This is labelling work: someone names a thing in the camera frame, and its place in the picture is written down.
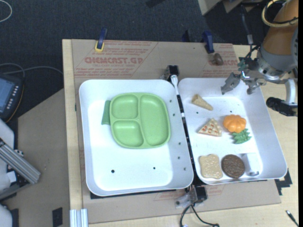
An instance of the white tray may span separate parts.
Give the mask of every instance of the white tray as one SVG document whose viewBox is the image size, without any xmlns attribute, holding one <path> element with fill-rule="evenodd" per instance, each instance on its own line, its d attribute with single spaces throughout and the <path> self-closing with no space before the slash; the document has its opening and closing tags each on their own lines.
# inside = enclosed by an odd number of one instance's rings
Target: white tray
<svg viewBox="0 0 303 227">
<path fill-rule="evenodd" d="M 224 84 L 225 79 L 186 78 L 178 85 L 198 177 L 206 184 L 283 177 L 287 172 L 286 161 L 260 88 L 248 95 L 246 93 L 248 87 L 241 81 L 234 90 L 222 95 L 221 86 Z M 209 111 L 192 104 L 194 94 L 199 94 L 214 109 Z M 230 114 L 239 114 L 247 120 L 246 128 L 252 136 L 249 141 L 242 144 L 233 143 L 231 134 L 223 127 L 224 117 Z M 197 133 L 197 130 L 211 118 L 216 119 L 221 125 L 223 130 L 221 137 Z M 217 154 L 220 160 L 228 154 L 239 157 L 253 155 L 257 161 L 252 164 L 252 171 L 258 171 L 259 174 L 252 177 L 246 172 L 239 179 L 232 179 L 225 174 L 219 180 L 204 178 L 201 175 L 199 157 L 209 154 Z"/>
<path fill-rule="evenodd" d="M 153 93 L 167 107 L 168 143 L 159 148 L 119 146 L 110 125 L 101 125 L 104 104 L 121 93 Z M 164 80 L 87 80 L 80 86 L 86 182 L 99 196 L 188 187 L 193 170 L 174 87 Z"/>
</svg>

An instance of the toy food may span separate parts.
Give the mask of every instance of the toy food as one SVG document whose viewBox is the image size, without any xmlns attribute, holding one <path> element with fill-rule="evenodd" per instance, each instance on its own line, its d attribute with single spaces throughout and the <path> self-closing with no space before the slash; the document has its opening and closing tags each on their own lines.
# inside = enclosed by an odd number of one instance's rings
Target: toy food
<svg viewBox="0 0 303 227">
<path fill-rule="evenodd" d="M 223 177 L 219 157 L 217 155 L 210 154 L 208 156 L 200 156 L 199 163 L 201 167 L 201 175 L 203 177 L 215 179 Z"/>
<path fill-rule="evenodd" d="M 197 105 L 201 108 L 205 108 L 207 110 L 213 110 L 213 107 L 206 102 L 199 94 L 195 94 L 191 100 L 194 105 Z"/>
<path fill-rule="evenodd" d="M 248 140 L 250 140 L 251 136 L 249 136 L 248 129 L 242 130 L 240 133 L 232 133 L 233 139 L 235 140 L 235 144 L 242 144 Z"/>
<path fill-rule="evenodd" d="M 228 129 L 229 132 L 240 133 L 245 129 L 246 119 L 240 115 L 228 115 L 223 120 L 223 126 Z"/>
<path fill-rule="evenodd" d="M 221 162 L 223 172 L 231 178 L 239 178 L 245 172 L 242 159 L 236 155 L 226 155 Z"/>
<path fill-rule="evenodd" d="M 199 129 L 198 133 L 200 134 L 208 134 L 214 136 L 222 136 L 222 129 L 218 125 L 218 122 L 212 118 L 207 122 L 201 129 Z"/>
</svg>

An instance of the white cable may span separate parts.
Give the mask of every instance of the white cable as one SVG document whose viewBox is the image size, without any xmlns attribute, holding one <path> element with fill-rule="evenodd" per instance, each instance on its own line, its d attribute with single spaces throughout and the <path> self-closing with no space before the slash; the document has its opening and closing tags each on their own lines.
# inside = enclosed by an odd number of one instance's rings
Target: white cable
<svg viewBox="0 0 303 227">
<path fill-rule="evenodd" d="M 261 18 L 263 20 L 263 22 L 267 25 L 267 26 L 270 26 L 270 27 L 286 27 L 286 26 L 289 26 L 289 25 L 294 25 L 295 23 L 297 23 L 299 21 L 299 18 L 295 18 L 294 20 L 292 21 L 285 21 L 284 23 L 275 23 L 275 22 L 269 22 L 267 19 L 266 19 L 266 10 L 271 6 L 273 5 L 275 2 L 277 1 L 285 1 L 287 2 L 288 0 L 271 0 L 267 3 L 267 5 L 263 8 L 262 10 L 262 14 L 261 14 Z"/>
<path fill-rule="evenodd" d="M 14 64 L 14 63 L 3 63 L 3 64 L 0 64 L 0 67 L 1 66 L 7 66 L 7 65 L 13 65 L 13 66 L 17 66 L 20 68 L 20 70 L 15 70 L 15 71 L 8 71 L 8 72 L 4 72 L 3 74 L 14 74 L 14 73 L 19 73 L 19 72 L 23 72 L 23 78 L 25 78 L 25 71 L 27 70 L 34 70 L 34 69 L 42 69 L 42 68 L 45 68 L 45 69 L 52 69 L 52 70 L 55 70 L 59 73 L 61 73 L 63 75 L 63 72 L 58 70 L 57 68 L 54 68 L 54 67 L 51 67 L 51 66 L 35 66 L 35 67 L 30 67 L 30 68 L 26 68 L 26 69 L 23 69 L 21 66 L 19 66 L 18 64 Z"/>
<path fill-rule="evenodd" d="M 8 15 L 6 18 L 4 18 L 3 20 L 0 20 L 0 23 L 1 23 L 1 22 L 4 22 L 5 20 L 8 20 L 8 19 L 10 18 L 10 16 L 11 16 L 12 13 L 13 13 L 13 9 L 11 8 L 11 6 L 10 6 L 10 4 L 9 4 L 8 2 L 3 1 L 3 0 L 0 0 L 0 2 L 3 2 L 3 3 L 5 3 L 6 5 L 8 5 L 8 7 L 9 7 L 9 9 L 10 9 L 9 15 Z"/>
</svg>

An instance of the screen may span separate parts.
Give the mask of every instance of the screen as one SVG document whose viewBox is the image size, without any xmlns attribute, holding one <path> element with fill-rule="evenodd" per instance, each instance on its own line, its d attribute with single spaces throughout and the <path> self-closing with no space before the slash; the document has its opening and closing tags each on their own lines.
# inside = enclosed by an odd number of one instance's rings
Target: screen
<svg viewBox="0 0 303 227">
<path fill-rule="evenodd" d="M 0 113 L 2 113 L 6 107 L 9 96 L 14 89 L 14 83 L 6 81 L 0 78 Z"/>
</svg>

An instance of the orange pumpkin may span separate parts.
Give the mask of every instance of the orange pumpkin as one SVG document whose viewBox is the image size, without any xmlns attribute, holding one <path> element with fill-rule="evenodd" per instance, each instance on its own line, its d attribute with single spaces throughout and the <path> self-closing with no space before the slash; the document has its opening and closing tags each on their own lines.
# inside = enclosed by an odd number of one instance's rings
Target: orange pumpkin
<svg viewBox="0 0 303 227">
<path fill-rule="evenodd" d="M 240 115 L 228 115 L 223 120 L 223 126 L 227 128 L 229 132 L 240 133 L 245 129 L 246 119 L 242 118 Z"/>
</svg>

